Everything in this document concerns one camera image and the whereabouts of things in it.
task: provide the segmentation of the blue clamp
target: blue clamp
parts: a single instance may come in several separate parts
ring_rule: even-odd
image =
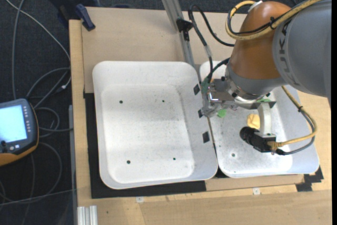
[[[82,4],[78,4],[76,6],[75,11],[78,17],[83,20],[82,24],[88,31],[91,31],[96,28],[96,26],[91,21],[88,11],[86,10],[85,6],[83,6]]]

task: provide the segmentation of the black connector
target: black connector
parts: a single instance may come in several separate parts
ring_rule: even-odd
[[[256,134],[258,132],[257,129],[250,128],[249,126],[245,126],[240,131],[240,137],[247,144],[250,144],[256,150],[264,153],[271,152],[271,147],[267,144],[271,141],[276,141],[276,137],[263,138]]]

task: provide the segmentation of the screen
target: screen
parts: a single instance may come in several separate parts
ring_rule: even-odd
[[[0,142],[25,140],[26,126],[21,105],[0,108]]]

